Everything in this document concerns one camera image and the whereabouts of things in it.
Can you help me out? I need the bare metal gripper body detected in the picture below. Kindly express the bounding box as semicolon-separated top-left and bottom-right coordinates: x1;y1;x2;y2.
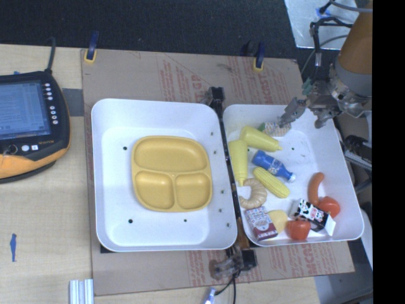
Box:
305;73;371;117

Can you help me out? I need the pale cob with green end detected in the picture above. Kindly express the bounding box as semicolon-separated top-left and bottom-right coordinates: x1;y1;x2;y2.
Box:
257;121;292;138

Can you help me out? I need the white plastic tray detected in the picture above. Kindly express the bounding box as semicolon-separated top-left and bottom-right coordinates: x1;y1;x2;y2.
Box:
222;103;365;248
90;98;239;253

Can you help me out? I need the yellow squeeze bottle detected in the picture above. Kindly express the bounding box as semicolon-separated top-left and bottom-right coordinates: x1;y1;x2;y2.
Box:
228;139;249;188
239;125;284;153

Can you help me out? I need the blue bottle with white cap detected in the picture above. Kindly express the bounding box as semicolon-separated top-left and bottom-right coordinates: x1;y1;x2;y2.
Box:
251;149;297;183

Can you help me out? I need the orange sausage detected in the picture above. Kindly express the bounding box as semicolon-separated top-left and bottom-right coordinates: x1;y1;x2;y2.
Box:
307;172;325;206

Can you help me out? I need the yellow corn cob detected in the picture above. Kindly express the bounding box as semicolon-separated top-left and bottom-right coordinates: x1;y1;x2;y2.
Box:
252;166;291;200

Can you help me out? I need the thin black and white rod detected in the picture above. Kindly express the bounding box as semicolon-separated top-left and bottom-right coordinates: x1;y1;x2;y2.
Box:
215;101;245;250

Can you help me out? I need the orange bell pepper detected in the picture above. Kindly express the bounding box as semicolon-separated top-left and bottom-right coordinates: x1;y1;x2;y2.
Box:
316;196;342;219
285;218;312;241

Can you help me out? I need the beige doughnut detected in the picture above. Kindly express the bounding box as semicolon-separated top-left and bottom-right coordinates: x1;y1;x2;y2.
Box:
238;177;268;210

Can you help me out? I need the cow print milk carton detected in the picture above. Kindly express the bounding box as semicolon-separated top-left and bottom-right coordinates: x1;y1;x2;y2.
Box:
288;198;337;237

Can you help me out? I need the yellow lemon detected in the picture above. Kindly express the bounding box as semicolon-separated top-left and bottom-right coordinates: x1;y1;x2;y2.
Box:
267;209;290;234

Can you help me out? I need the red and white carton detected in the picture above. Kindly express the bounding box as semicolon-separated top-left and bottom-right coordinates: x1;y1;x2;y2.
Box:
244;205;280;243

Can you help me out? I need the yellow divided plate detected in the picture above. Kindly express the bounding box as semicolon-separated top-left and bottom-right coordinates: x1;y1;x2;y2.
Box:
130;135;213;213

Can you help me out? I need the brown cardboard board red print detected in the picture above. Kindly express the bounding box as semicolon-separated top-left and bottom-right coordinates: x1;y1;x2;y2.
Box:
80;48;356;297

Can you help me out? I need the black block with thin wires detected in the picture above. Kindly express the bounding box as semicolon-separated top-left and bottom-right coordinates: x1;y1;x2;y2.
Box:
202;86;226;108
209;247;258;280

